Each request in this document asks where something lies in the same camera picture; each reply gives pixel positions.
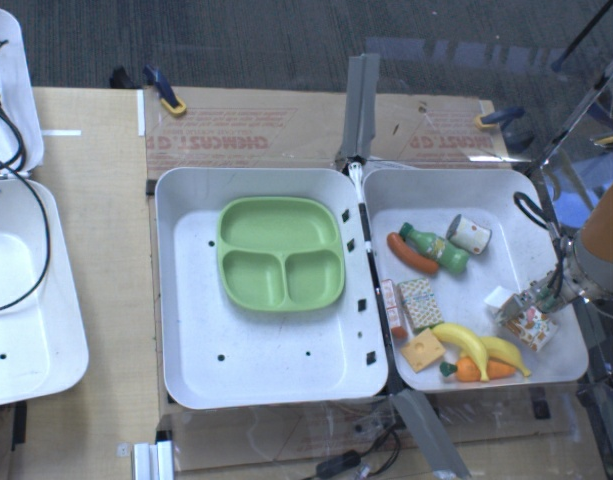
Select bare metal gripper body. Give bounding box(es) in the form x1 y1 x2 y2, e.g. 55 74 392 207
521 266 586 319

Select white patterned carton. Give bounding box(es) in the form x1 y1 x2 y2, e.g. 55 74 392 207
484 285 560 353

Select white plastic tray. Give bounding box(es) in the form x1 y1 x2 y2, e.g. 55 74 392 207
0 6 46 178
361 168 590 395
0 176 90 410
154 167 390 411

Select yellow banana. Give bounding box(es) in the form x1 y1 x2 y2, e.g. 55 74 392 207
430 321 491 384
477 335 533 379

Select orange carrot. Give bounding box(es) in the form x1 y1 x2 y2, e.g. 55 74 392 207
438 356 518 384

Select white can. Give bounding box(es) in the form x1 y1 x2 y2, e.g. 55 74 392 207
445 213 493 256

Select green bottle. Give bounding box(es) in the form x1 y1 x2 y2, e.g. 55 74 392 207
398 221 471 276

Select green patterned carton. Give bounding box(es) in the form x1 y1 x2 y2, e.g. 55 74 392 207
396 277 445 334

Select yellow cheese slice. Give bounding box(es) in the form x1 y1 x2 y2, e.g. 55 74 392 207
399 327 447 374

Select orange sausage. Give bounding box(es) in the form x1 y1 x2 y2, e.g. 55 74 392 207
386 231 441 276

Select red and white packet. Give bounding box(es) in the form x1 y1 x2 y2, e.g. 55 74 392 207
380 278 409 340

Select black block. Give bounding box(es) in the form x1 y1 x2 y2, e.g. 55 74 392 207
315 448 363 480

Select green divided plate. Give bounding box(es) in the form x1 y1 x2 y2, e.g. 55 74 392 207
216 195 347 313

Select brown cardboard board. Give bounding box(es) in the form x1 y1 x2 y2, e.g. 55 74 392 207
143 85 573 472

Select black cable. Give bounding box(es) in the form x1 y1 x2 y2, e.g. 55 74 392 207
0 36 53 315

